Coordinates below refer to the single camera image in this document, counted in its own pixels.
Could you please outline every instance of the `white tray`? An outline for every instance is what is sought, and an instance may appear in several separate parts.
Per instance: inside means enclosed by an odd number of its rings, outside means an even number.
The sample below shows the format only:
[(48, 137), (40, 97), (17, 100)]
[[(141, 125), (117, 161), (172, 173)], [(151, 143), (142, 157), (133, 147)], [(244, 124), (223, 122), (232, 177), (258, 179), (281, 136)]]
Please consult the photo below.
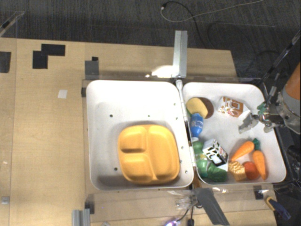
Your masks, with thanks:
[[(93, 81), (87, 87), (90, 177), (99, 190), (181, 188), (193, 180), (189, 145), (177, 88), (168, 82)], [(167, 127), (177, 143), (180, 173), (160, 186), (135, 185), (120, 170), (117, 142), (126, 127), (158, 124)]]
[[(268, 177), (266, 180), (258, 178), (256, 180), (246, 180), (236, 182), (228, 173), (228, 180), (224, 183), (215, 183), (207, 178), (202, 179), (208, 184), (257, 184), (257, 183), (277, 183), (284, 180), (286, 176), (285, 164), (277, 142), (275, 132), (265, 133), (264, 125), (258, 123), (257, 126), (242, 134), (238, 132), (238, 126), (243, 123), (243, 118), (235, 118), (217, 111), (217, 102), (222, 96), (227, 96), (240, 101), (246, 105), (252, 113), (257, 114), (256, 107), (264, 101), (261, 91), (248, 84), (226, 84), (226, 83), (200, 83), (191, 82), (183, 87), (183, 97), (187, 102), (192, 97), (206, 97), (214, 105), (214, 114), (209, 119), (204, 119), (204, 128), (199, 138), (201, 141), (215, 138), (222, 145), (229, 157), (247, 139), (257, 138), (261, 143), (261, 150), (266, 158)], [(237, 161), (243, 163), (252, 161), (250, 154), (239, 158)]]

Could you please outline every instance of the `yellow plate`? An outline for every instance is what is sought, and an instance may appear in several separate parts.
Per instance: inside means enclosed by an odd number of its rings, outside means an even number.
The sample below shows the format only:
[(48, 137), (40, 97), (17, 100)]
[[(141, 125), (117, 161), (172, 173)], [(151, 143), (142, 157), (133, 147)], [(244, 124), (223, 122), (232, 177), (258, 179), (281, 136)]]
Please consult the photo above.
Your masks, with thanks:
[(118, 138), (118, 154), (124, 177), (135, 184), (163, 184), (179, 174), (175, 138), (159, 125), (125, 128)]

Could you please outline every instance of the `carrot green top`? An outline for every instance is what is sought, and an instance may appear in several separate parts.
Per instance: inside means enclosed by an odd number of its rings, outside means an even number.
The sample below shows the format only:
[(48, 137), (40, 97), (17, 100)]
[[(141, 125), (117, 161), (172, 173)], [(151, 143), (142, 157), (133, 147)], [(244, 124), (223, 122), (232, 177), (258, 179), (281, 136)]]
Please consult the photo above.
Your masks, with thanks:
[(254, 150), (260, 151), (260, 141), (257, 138), (255, 138), (252, 142), (254, 143), (255, 146)]

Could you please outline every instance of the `blue can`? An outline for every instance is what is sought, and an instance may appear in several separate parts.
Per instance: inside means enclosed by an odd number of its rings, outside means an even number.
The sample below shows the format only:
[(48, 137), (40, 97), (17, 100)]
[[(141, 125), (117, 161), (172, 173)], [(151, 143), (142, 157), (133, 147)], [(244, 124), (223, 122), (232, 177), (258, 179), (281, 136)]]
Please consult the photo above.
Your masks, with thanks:
[(203, 130), (204, 119), (199, 113), (194, 113), (191, 116), (190, 131), (193, 137), (198, 137)]

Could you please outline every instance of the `wooden surface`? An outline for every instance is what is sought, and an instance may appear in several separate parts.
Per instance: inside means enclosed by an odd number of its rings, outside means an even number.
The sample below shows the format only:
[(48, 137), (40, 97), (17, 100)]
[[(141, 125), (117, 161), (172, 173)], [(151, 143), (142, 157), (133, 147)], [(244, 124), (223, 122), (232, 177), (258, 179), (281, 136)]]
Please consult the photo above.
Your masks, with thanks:
[[(81, 98), (84, 61), (99, 57), (101, 71), (149, 73), (157, 66), (172, 64), (173, 48), (43, 40), (7, 40), (6, 43), (14, 44), (10, 49), (17, 51), (9, 225), (70, 226), (72, 210), (82, 210), (85, 201)], [(47, 70), (32, 69), (32, 51), (41, 50), (42, 43), (64, 44), (66, 54), (49, 56)], [(236, 76), (229, 51), (206, 49), (188, 49), (188, 73)], [(0, 84), (5, 82), (3, 78), (1, 74)], [(5, 94), (10, 93), (9, 86), (0, 88)], [(58, 98), (61, 89), (68, 90), (66, 99)], [(7, 99), (7, 104), (13, 103), (13, 98), (0, 95), (1, 100)], [(234, 201), (238, 207), (244, 207), (238, 199)], [(271, 210), (250, 208), (227, 212), (226, 216), (232, 225), (276, 224)], [(200, 217), (196, 225), (211, 225), (204, 213), (196, 217)], [(164, 220), (110, 223), (112, 226), (161, 225)]]

